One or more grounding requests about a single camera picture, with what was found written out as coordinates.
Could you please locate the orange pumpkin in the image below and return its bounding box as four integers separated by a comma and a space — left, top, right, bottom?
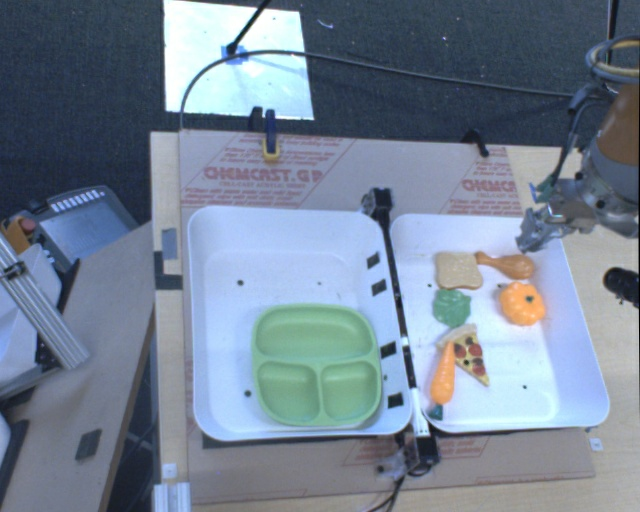
497, 280, 547, 328

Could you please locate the pizza slice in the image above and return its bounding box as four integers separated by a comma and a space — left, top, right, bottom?
436, 322, 492, 388

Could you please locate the green lettuce leaf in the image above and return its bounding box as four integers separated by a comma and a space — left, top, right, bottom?
431, 288, 473, 329

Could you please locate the white plastic tray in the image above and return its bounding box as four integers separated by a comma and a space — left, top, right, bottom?
389, 213, 612, 435
186, 205, 415, 443

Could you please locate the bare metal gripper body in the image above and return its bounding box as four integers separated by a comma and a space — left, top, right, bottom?
544, 178, 640, 238

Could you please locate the black block with thin wires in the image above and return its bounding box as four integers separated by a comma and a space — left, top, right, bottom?
397, 433, 442, 477
360, 186, 395, 217

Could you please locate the tan bread slice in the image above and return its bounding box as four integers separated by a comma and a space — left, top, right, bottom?
433, 250, 485, 292

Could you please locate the thin black and white rod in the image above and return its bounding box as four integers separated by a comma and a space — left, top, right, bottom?
378, 208, 429, 437

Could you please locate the orange carrot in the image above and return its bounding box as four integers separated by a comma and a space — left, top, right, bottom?
427, 340, 458, 422

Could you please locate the green divided plate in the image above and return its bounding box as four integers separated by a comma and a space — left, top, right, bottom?
250, 303, 385, 429

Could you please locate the brown cardboard board red print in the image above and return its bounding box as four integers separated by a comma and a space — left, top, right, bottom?
177, 128, 597, 505

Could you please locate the brown chicken drumstick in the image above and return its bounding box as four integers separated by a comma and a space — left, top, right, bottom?
473, 250, 536, 282

